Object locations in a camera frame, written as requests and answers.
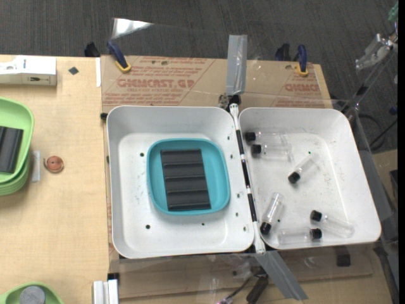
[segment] gray carpet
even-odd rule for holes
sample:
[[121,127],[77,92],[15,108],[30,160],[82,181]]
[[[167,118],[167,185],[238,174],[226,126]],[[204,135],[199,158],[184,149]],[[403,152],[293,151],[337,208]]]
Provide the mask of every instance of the gray carpet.
[[[283,43],[290,44],[292,57],[304,44],[308,61],[322,66],[330,93],[350,99],[365,76],[357,75],[355,60],[376,33],[387,37],[394,31],[388,12],[397,1],[0,0],[0,53],[84,56],[90,41],[107,53],[111,19],[128,18],[217,33],[204,44],[197,34],[181,44],[173,43],[175,37],[160,37],[128,54],[226,58],[227,35],[247,34],[259,46],[249,50],[250,57],[274,60]],[[397,104],[396,73],[395,55],[360,102],[369,142],[396,119],[389,113]],[[396,124],[381,141],[374,151],[397,148]]]

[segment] wooden table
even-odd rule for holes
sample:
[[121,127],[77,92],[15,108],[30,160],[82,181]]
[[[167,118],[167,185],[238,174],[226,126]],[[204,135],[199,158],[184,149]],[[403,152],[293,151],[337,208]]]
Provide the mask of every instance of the wooden table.
[[[0,56],[0,61],[12,58]],[[25,282],[40,281],[50,285],[66,304],[88,304],[92,302],[92,283],[105,281],[110,263],[116,259],[108,237],[102,92],[96,86],[94,58],[57,57],[57,67],[56,87],[0,85],[0,96],[24,103],[34,114],[32,150],[39,150],[42,158],[58,155],[65,162],[64,170],[58,174],[41,166],[39,182],[29,181],[17,193],[0,197],[0,294]],[[77,74],[68,71],[72,67],[78,69]],[[316,68],[320,71],[318,82],[327,91],[320,66]],[[303,273],[301,285],[310,298],[308,303],[333,303],[331,296],[335,303],[390,302],[380,262],[370,249],[366,252],[366,265],[365,256],[352,257],[353,265],[363,270],[357,277],[321,281],[321,276],[318,280],[311,278],[309,270]],[[158,281],[156,274],[146,277],[147,284]],[[130,281],[122,279],[120,292],[128,292]],[[234,303],[245,303],[251,288],[252,284]],[[233,290],[138,297],[122,302],[214,303]],[[283,299],[272,285],[264,292],[261,303],[296,301]]]

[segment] brown round object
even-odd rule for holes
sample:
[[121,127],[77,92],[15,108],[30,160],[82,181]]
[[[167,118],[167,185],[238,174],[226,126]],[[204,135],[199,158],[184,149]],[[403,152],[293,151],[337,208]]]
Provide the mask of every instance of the brown round object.
[[45,162],[45,167],[56,174],[63,170],[63,160],[56,155],[50,156]]

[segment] gray round lid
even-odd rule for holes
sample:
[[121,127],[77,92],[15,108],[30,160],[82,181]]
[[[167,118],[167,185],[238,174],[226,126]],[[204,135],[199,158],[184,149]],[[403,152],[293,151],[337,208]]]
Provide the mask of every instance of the gray round lid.
[[20,304],[45,304],[45,292],[38,286],[29,286],[21,292]]

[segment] white box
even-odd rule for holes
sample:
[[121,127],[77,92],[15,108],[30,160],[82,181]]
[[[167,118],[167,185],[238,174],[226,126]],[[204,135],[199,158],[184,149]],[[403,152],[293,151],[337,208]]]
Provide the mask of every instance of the white box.
[[[360,161],[352,130],[341,112],[331,109],[248,108],[239,115],[242,133],[260,128],[284,132],[299,161],[308,148],[323,159],[321,174],[310,184],[293,186],[287,176],[295,161],[272,163],[245,157],[259,224],[272,193],[287,198],[280,223],[261,239],[271,248],[292,249],[369,243],[380,237],[381,225]],[[235,123],[215,107],[119,106],[107,117],[111,176],[112,236],[127,258],[153,258],[203,253],[243,252],[254,242],[254,224],[247,199]],[[146,154],[162,139],[203,138],[222,151],[230,181],[230,201],[221,211],[176,216],[157,210],[147,183]],[[355,226],[349,239],[325,235],[317,243],[283,246],[277,229],[311,227],[311,210],[333,212]]]
[[56,86],[56,58],[18,55],[13,61],[0,63],[0,84]]

